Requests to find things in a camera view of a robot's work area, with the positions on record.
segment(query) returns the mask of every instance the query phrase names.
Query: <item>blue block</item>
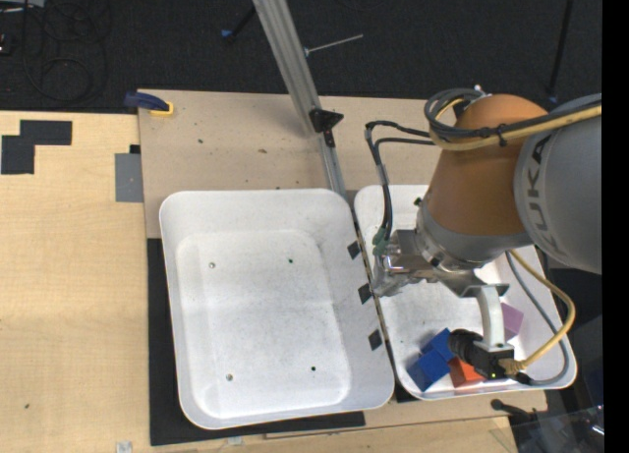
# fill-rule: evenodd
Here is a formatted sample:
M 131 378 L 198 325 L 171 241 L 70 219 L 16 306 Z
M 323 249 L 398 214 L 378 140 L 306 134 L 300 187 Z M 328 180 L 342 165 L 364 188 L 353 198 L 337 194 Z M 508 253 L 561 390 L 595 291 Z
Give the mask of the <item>blue block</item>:
M 436 350 L 432 350 L 420 356 L 415 363 L 408 368 L 409 375 L 422 391 L 426 391 L 438 379 L 450 372 L 448 362 L 441 357 Z
M 422 348 L 422 353 L 426 354 L 436 350 L 446 362 L 451 361 L 454 359 L 454 354 L 448 348 L 448 336 L 450 336 L 450 329 L 446 327 Z

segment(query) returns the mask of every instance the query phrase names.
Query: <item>black floor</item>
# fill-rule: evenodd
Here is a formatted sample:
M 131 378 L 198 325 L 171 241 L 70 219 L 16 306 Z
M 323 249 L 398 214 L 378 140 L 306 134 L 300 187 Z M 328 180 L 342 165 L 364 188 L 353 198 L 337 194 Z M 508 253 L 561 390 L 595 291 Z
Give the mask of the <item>black floor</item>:
M 310 55 L 320 95 L 428 98 L 480 85 L 550 110 L 601 92 L 602 0 L 287 1 L 305 47 L 362 36 Z M 235 41 L 222 34 L 251 0 L 45 0 L 26 16 L 20 6 L 0 3 L 0 109 L 133 112 L 124 96 L 140 87 L 286 92 L 256 16 Z M 580 278 L 571 293 L 587 314 L 575 332 L 602 313 L 600 281 Z M 588 404 L 573 394 L 551 402 Z

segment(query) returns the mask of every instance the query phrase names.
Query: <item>orange block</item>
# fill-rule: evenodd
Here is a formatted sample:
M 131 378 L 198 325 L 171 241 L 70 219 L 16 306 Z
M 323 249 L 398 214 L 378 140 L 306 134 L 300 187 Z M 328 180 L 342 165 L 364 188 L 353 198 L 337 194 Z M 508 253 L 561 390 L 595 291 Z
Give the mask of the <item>orange block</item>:
M 449 361 L 448 365 L 450 366 L 452 384 L 455 387 L 470 383 L 477 383 L 484 380 L 484 378 L 474 370 L 473 366 L 468 363 L 464 363 L 458 357 Z

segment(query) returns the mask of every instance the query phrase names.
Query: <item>purple block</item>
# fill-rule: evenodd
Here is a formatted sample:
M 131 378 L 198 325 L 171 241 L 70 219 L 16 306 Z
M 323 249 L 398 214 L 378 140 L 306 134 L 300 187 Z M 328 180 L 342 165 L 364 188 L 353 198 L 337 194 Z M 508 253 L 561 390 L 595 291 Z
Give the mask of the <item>purple block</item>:
M 506 303 L 501 303 L 500 305 L 502 306 L 502 319 L 504 322 L 504 339 L 509 341 L 520 332 L 524 314 Z
M 454 354 L 450 352 L 448 348 L 448 337 L 450 336 L 450 329 L 447 327 L 434 336 L 428 343 L 422 348 L 422 353 L 427 354 L 432 350 L 436 350 L 441 357 L 446 361 L 450 361 L 454 358 Z
M 420 356 L 408 369 L 409 375 L 422 391 L 450 372 L 448 362 L 436 350 Z

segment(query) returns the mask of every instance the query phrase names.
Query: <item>blue and yellow clamp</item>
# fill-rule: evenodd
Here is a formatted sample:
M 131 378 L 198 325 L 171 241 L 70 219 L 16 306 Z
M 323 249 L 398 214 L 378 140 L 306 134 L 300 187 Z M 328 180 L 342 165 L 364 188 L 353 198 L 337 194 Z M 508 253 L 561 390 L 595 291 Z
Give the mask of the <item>blue and yellow clamp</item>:
M 123 104 L 125 107 L 147 109 L 151 116 L 170 116 L 174 110 L 172 102 L 139 91 L 127 91 Z

